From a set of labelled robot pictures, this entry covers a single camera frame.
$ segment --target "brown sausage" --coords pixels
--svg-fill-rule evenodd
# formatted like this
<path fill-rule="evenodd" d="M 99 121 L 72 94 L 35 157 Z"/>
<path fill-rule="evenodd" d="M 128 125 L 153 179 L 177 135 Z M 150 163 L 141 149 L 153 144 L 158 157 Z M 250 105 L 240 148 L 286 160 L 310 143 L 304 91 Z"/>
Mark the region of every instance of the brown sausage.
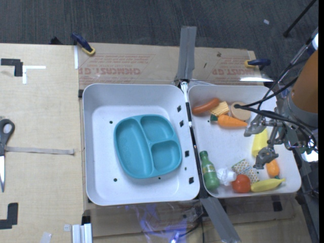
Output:
<path fill-rule="evenodd" d="M 219 105 L 219 99 L 218 98 L 213 98 L 209 102 L 193 108 L 191 110 L 191 112 L 192 112 L 192 114 L 197 115 L 197 114 L 203 113 L 205 111 L 208 111 L 208 110 L 210 110 L 210 109 L 212 109 L 212 108 L 214 108 L 214 107 L 216 107 L 218 105 Z"/>

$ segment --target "gray carpet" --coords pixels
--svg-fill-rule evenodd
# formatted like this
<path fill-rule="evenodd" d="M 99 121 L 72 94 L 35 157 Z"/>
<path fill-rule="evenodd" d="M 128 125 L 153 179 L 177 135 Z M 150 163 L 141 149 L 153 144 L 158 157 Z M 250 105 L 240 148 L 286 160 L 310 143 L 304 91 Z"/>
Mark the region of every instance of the gray carpet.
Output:
<path fill-rule="evenodd" d="M 318 27 L 318 0 L 0 0 L 0 43 L 89 42 L 179 46 L 183 25 L 197 26 L 196 47 L 237 48 L 269 58 L 272 78 Z"/>

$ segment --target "scissors blade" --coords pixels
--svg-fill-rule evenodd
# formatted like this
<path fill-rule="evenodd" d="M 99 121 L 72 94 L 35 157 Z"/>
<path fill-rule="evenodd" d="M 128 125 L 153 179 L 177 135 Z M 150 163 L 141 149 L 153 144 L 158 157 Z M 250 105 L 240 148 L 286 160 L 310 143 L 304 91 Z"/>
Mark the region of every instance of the scissors blade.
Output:
<path fill-rule="evenodd" d="M 0 155 L 0 179 L 1 179 L 1 190 L 5 191 L 5 156 Z"/>

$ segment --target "blue plate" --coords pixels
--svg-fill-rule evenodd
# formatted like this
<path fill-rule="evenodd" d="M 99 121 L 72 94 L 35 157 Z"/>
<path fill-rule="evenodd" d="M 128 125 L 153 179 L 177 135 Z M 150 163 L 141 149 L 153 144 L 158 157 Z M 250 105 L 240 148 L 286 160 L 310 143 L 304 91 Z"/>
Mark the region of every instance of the blue plate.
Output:
<path fill-rule="evenodd" d="M 114 143 L 124 171 L 134 178 L 150 178 L 176 169 L 182 160 L 177 134 L 168 119 L 145 114 L 121 120 Z"/>

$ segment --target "red tomato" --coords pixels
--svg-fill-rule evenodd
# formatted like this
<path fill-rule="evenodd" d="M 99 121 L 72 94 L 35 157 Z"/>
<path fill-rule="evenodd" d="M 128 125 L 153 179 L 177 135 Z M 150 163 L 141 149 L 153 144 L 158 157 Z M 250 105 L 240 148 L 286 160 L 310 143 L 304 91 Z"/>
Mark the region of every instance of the red tomato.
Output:
<path fill-rule="evenodd" d="M 247 175 L 237 175 L 236 180 L 232 182 L 232 187 L 235 192 L 247 193 L 251 190 L 251 181 Z"/>

